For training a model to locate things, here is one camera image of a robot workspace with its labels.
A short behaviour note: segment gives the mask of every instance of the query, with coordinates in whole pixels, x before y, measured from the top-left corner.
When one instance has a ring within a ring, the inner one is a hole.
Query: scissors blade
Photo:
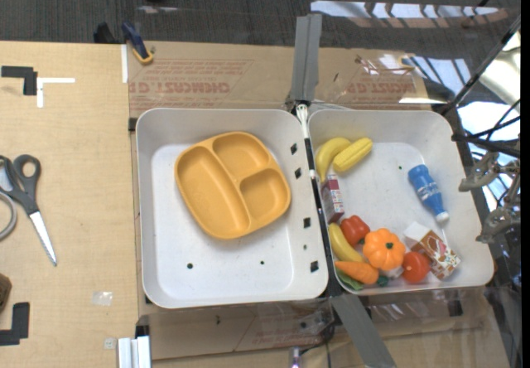
[[[33,222],[33,226],[35,226],[36,233],[39,235],[42,247],[44,247],[48,258],[50,258],[54,266],[57,266],[57,258],[55,257],[55,252],[53,251],[53,247],[51,246],[50,236],[48,235],[48,231],[46,230],[46,226],[44,225],[44,220],[42,219],[41,213],[39,211],[34,212],[30,214],[30,218]]]

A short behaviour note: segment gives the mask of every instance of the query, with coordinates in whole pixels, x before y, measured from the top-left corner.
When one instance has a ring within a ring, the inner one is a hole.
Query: red tomato
[[[424,254],[408,252],[405,253],[402,267],[402,276],[409,283],[419,283],[431,270],[431,261]]]
[[[351,246],[356,246],[370,232],[370,227],[357,215],[343,219],[340,229]]]

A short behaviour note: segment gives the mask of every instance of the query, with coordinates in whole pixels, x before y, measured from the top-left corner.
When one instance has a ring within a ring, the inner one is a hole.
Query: corn
[[[358,139],[350,144],[333,159],[333,168],[336,172],[344,172],[359,162],[372,150],[372,140],[367,137]]]

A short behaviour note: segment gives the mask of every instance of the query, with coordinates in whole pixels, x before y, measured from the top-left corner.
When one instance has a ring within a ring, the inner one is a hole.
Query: white tray
[[[233,131],[252,133],[269,149],[286,176],[291,205],[261,230],[218,240],[195,223],[173,167],[190,145]],[[325,290],[324,246],[294,116],[281,110],[152,109],[137,121],[137,154],[143,288],[157,306],[303,300]]]
[[[387,287],[368,286],[356,294],[474,287],[492,278],[494,265],[489,247],[475,241],[481,224],[473,198],[469,192],[458,191],[465,172],[458,148],[451,141],[451,126],[442,116],[422,110],[323,109],[310,116],[309,132],[315,153],[333,137],[373,140],[372,152],[365,159],[350,171],[338,174],[344,217],[358,215],[371,229],[385,226],[400,238],[417,221],[445,238],[461,258],[456,271],[442,281],[432,274],[418,284],[401,278],[391,280]],[[420,163],[429,168],[450,214],[443,230],[408,181],[408,170]]]

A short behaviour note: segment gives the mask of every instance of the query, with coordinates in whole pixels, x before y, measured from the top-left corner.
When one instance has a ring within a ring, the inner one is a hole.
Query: banana
[[[350,169],[355,163],[360,162],[372,150],[372,140],[363,137],[354,141],[333,159],[333,169],[336,172],[344,172]]]
[[[347,138],[336,137],[320,146],[315,156],[316,173],[320,177],[320,182],[325,181],[325,174],[328,172],[328,168],[335,156],[350,144],[351,142]]]
[[[331,249],[339,260],[345,262],[365,262],[361,253],[349,245],[342,230],[335,222],[331,222],[330,226],[328,226],[328,233],[330,235]]]

